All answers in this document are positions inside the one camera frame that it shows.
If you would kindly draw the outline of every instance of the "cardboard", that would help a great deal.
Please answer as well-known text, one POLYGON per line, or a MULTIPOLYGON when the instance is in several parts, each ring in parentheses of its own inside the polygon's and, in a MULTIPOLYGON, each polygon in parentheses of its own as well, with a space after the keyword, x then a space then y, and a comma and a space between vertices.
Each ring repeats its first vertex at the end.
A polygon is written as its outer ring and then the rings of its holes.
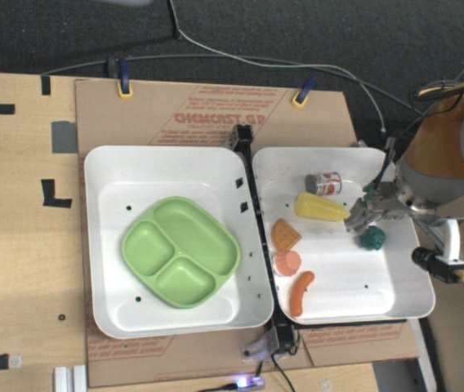
MULTIPOLYGON (((122 99, 115 80, 76 82, 89 386, 255 372, 257 363, 244 362, 241 349, 257 340, 263 327, 125 341, 100 332, 91 316, 83 162, 102 145, 226 145, 236 123, 252 125, 254 153, 268 146, 351 146, 356 139, 344 97, 312 91, 307 105, 295 109, 290 102, 297 89, 174 82, 132 82, 132 89, 133 97, 122 99)), ((358 327, 350 334, 346 327, 306 330, 298 353, 281 366, 417 357, 410 326, 389 325, 375 332, 358 327), (336 340, 324 344, 323 338, 336 340)), ((265 370, 271 368, 267 362, 265 370)))

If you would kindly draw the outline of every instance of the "sausage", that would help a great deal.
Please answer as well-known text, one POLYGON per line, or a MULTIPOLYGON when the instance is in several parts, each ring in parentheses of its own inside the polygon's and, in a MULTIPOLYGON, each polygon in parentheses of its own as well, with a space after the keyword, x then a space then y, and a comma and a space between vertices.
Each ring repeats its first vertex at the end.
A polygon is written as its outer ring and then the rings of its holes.
POLYGON ((314 273, 306 271, 299 276, 290 293, 290 315, 298 317, 303 313, 303 296, 306 288, 314 281, 314 273))

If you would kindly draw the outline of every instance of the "waffle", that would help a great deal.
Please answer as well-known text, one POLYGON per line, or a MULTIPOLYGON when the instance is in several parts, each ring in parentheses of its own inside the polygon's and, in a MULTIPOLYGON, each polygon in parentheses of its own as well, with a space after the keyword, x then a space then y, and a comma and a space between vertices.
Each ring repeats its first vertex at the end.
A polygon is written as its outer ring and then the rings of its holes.
POLYGON ((290 250, 301 239, 300 234, 284 219, 278 219, 272 226, 272 243, 277 251, 290 250))

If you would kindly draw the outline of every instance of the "soda can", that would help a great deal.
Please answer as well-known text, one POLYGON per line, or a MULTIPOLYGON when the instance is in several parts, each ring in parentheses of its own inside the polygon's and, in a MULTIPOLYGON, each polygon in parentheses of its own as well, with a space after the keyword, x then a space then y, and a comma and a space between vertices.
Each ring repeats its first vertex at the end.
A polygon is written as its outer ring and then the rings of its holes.
POLYGON ((341 176, 336 172, 309 174, 305 178, 306 191, 318 196, 339 194, 341 186, 341 176))

